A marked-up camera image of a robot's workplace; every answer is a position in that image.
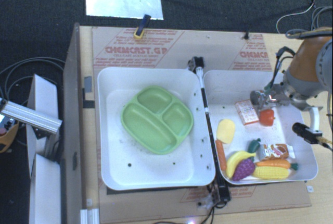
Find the red tomato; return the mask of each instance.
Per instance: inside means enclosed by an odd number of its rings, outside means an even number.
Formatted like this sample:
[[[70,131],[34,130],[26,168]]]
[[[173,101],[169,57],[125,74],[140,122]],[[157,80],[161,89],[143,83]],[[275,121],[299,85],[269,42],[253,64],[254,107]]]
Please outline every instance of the red tomato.
[[[259,122],[264,126],[272,126],[274,122],[274,111],[272,109],[260,111]]]

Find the yellow corn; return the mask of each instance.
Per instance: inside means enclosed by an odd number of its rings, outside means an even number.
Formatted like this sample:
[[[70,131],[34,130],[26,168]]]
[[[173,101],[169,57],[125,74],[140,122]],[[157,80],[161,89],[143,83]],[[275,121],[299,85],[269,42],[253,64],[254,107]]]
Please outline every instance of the yellow corn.
[[[289,170],[280,167],[256,167],[252,175],[266,180],[284,179],[289,176]]]

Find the green pepper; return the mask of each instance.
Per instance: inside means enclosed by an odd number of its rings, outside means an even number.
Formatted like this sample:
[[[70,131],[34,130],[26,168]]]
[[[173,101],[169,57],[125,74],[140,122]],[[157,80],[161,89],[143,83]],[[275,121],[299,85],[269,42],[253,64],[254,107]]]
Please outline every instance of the green pepper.
[[[256,139],[256,140],[252,140],[249,144],[249,147],[248,147],[248,152],[249,153],[255,153],[259,146],[260,146],[260,138]]]

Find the toy banana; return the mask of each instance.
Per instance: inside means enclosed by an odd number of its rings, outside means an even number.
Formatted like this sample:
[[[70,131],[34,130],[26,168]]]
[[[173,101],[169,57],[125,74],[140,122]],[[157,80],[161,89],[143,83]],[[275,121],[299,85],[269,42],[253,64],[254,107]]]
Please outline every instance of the toy banana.
[[[248,153],[246,151],[238,151],[234,153],[227,161],[227,169],[225,170],[227,176],[232,178],[233,174],[235,173],[235,169],[237,165],[244,159],[249,157],[255,157],[255,153]]]

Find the black surface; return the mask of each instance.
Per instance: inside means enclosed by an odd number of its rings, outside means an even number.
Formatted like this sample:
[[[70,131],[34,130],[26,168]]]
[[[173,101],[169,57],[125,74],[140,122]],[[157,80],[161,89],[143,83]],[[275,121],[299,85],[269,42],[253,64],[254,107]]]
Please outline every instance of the black surface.
[[[150,28],[250,31],[275,33],[279,17],[306,10],[311,0],[162,0],[164,20],[151,20]],[[331,6],[332,0],[316,0],[316,6]],[[321,24],[331,26],[331,15]],[[73,25],[137,27],[139,20],[90,17],[85,0],[0,0],[0,71],[29,57],[48,56],[65,60]],[[281,32],[309,29],[311,12],[285,18]],[[10,82],[37,73],[59,82],[61,75],[53,66],[26,65],[13,73]],[[6,74],[0,75],[4,87]],[[11,100],[28,98],[30,81],[20,82]],[[18,138],[25,141],[24,131]],[[29,175],[26,148],[15,142],[11,153],[0,154],[0,223],[28,223]]]

